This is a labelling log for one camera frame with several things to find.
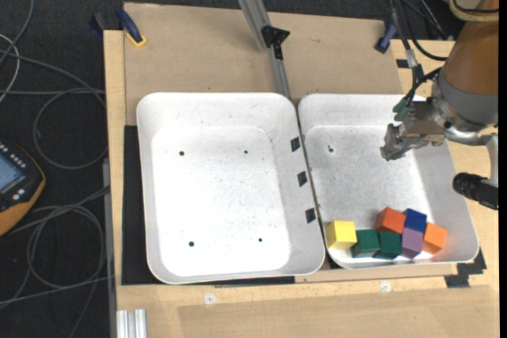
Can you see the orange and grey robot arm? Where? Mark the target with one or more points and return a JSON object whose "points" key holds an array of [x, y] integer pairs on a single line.
{"points": [[473, 55]]}

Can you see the green cube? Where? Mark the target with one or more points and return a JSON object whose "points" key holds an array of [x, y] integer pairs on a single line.
{"points": [[390, 243], [366, 241]]}

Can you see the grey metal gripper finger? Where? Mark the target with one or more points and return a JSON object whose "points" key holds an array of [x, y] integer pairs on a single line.
{"points": [[391, 142], [412, 144]]}

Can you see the dark orange cube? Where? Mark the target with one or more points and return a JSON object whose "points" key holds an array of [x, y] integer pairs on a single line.
{"points": [[390, 218]]}

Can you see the brown cardboard board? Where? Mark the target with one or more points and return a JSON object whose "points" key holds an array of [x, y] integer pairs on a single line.
{"points": [[206, 55]]}

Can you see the yellow cube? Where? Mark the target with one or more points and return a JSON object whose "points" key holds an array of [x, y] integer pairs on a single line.
{"points": [[340, 233]]}

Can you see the black cylinder on white bracket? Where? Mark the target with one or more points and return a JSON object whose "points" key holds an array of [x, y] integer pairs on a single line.
{"points": [[475, 186]]}

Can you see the purple cube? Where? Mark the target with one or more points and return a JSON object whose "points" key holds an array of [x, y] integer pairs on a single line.
{"points": [[412, 240]]}

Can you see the light orange cube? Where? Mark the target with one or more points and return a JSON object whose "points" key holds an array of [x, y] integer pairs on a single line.
{"points": [[435, 235]]}

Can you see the blue cube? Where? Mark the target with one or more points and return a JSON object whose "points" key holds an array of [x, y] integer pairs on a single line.
{"points": [[416, 218]]}

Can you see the white plastic tray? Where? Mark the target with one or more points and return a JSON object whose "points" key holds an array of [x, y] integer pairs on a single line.
{"points": [[356, 178], [222, 190]]}

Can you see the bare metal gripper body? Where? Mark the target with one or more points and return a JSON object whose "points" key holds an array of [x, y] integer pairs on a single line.
{"points": [[424, 126]]}

